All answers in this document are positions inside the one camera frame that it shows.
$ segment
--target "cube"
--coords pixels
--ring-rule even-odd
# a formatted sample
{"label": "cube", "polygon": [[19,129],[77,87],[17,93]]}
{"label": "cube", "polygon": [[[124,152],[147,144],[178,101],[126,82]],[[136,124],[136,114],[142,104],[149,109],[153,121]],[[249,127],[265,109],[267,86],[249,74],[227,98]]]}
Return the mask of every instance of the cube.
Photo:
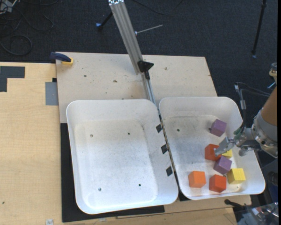
{"label": "cube", "polygon": [[214,170],[221,174],[226,174],[230,171],[232,161],[228,158],[221,156],[214,164]]}
{"label": "cube", "polygon": [[221,193],[227,188],[227,179],[224,176],[213,175],[209,179],[209,190],[217,193]]}
{"label": "cube", "polygon": [[228,159],[232,158],[232,149],[230,149],[227,152],[222,153],[222,155],[225,156]]}
{"label": "cube", "polygon": [[205,172],[192,171],[188,175],[189,186],[191,188],[201,188],[206,184]]}
{"label": "cube", "polygon": [[231,168],[227,173],[229,184],[240,184],[245,181],[244,170],[242,168]]}
{"label": "cube", "polygon": [[215,156],[214,150],[217,149],[219,145],[215,144],[209,144],[208,146],[205,147],[205,159],[211,160],[211,161],[216,161],[218,160],[222,155],[219,154],[217,157]]}
{"label": "cube", "polygon": [[224,134],[227,124],[219,119],[216,119],[210,128],[210,133],[220,137]]}

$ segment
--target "table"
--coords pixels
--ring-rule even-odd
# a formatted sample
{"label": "table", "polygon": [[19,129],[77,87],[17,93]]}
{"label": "table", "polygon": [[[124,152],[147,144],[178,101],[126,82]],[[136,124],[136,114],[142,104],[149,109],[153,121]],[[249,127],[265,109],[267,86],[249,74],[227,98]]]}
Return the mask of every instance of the table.
{"label": "table", "polygon": [[[106,64],[106,58],[111,57],[116,58],[119,64],[129,64],[127,54],[64,54],[74,57],[73,66],[78,62],[86,65],[91,62],[93,66],[98,67],[102,67],[105,63],[106,66],[109,66]],[[204,57],[157,55],[144,55],[143,57],[155,64],[150,70],[150,75],[156,101],[162,97],[175,95],[216,96]],[[51,83],[53,78],[58,77],[59,93],[68,87],[73,87],[73,84],[69,82],[68,85],[65,85],[66,80],[61,79],[61,76],[57,74],[58,61],[57,64],[0,62],[1,66],[25,67],[25,78],[8,78],[7,91],[0,92],[0,225],[44,225],[46,221],[50,224],[50,219],[53,219],[54,225],[90,225],[100,224],[100,222],[111,225],[133,223],[230,225],[231,223],[236,224],[236,221],[233,209],[230,205],[226,205],[224,200],[230,199],[241,205],[251,204],[249,195],[183,202],[177,199],[173,204],[165,205],[165,212],[162,214],[108,217],[63,223],[60,123],[64,122],[64,117],[59,112],[65,108],[68,101],[60,99],[59,106],[46,105],[45,84]],[[182,73],[181,71],[184,69],[187,69],[189,73]],[[94,81],[89,84],[100,87],[98,83],[103,77],[109,81],[111,77],[107,75],[108,71],[98,70],[97,78],[92,79]],[[110,86],[115,84],[121,85],[121,73],[109,72],[113,76],[110,84],[105,84],[105,88],[110,89]],[[86,75],[84,78],[88,76],[86,72],[82,75],[83,77]],[[175,81],[169,79],[173,76],[180,78],[176,87],[171,85]],[[132,83],[134,82],[136,85],[141,83],[140,80],[132,79]],[[185,89],[176,93],[177,86],[181,86],[181,83],[184,83]],[[142,92],[125,94],[130,98],[131,95],[133,98],[141,98],[145,95]],[[93,95],[93,98],[99,97],[99,93],[93,93]]]}

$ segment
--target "black clamp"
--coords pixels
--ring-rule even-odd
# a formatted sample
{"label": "black clamp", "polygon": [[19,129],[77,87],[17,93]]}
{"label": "black clamp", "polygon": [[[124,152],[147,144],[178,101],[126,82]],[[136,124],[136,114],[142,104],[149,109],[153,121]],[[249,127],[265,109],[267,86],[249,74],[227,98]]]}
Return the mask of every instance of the black clamp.
{"label": "black clamp", "polygon": [[154,63],[138,61],[137,65],[139,66],[140,72],[145,73],[145,78],[150,79],[149,70],[153,67]]}

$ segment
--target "white plastic piece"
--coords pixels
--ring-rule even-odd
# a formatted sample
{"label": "white plastic piece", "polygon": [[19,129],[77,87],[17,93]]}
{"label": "white plastic piece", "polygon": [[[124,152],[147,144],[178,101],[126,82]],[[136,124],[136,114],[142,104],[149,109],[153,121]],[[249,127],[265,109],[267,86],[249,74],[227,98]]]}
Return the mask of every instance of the white plastic piece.
{"label": "white plastic piece", "polygon": [[[221,175],[213,169],[214,161],[204,157],[205,147],[218,145],[224,137],[233,137],[233,132],[242,124],[237,104],[228,97],[166,97],[159,104],[164,129],[169,142],[181,192],[189,199],[199,200],[232,195],[260,194],[265,189],[265,180],[254,151],[241,157],[239,148],[232,149],[231,168],[243,168],[246,181],[231,185],[221,193],[209,190],[209,178]],[[215,119],[227,123],[226,132],[217,137],[209,128]],[[202,188],[189,187],[188,174],[204,171],[207,184]]]}
{"label": "white plastic piece", "polygon": [[88,214],[173,203],[178,196],[157,107],[146,99],[67,107],[76,201]]}

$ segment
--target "robotic hand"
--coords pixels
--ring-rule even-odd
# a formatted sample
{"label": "robotic hand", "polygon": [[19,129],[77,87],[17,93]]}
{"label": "robotic hand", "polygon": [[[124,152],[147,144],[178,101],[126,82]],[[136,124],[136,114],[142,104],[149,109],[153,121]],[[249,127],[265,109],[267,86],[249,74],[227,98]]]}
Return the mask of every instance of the robotic hand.
{"label": "robotic hand", "polygon": [[[277,63],[271,65],[269,72],[277,83]],[[241,95],[241,108],[245,109],[245,103]],[[277,113],[277,86],[270,94],[266,103],[254,118],[251,128],[242,126],[234,132],[234,137],[225,137],[219,144],[219,147],[214,150],[218,156],[230,149],[233,146],[240,148],[239,155],[244,156],[249,150],[262,149],[274,158],[278,157],[278,113]]]}

